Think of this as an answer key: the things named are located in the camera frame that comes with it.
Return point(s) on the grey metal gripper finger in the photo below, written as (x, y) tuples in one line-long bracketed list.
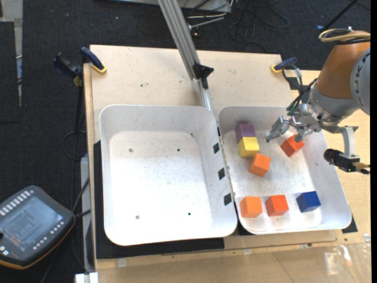
[(301, 134), (278, 128)]

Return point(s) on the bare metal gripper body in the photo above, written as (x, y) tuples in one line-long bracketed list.
[(307, 117)]

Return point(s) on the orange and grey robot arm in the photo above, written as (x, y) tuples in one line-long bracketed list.
[(338, 72)]

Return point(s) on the red-orange cube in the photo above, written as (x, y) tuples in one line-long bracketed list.
[(290, 147), (277, 205)]

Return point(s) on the purple cube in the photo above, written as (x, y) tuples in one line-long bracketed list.
[(246, 130)]

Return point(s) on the yellow cube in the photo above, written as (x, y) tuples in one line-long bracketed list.
[(248, 147)]

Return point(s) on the orange cube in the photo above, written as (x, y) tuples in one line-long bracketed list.
[(251, 207), (259, 164)]

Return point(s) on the white plastic tray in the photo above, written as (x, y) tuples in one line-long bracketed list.
[(288, 175), (159, 181)]

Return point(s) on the blue cube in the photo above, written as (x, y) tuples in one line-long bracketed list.
[(308, 202)]

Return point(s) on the pale wood board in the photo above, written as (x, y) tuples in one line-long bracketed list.
[(147, 78)]

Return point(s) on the black cylinder on white bracket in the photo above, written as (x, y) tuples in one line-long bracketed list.
[(341, 158)]

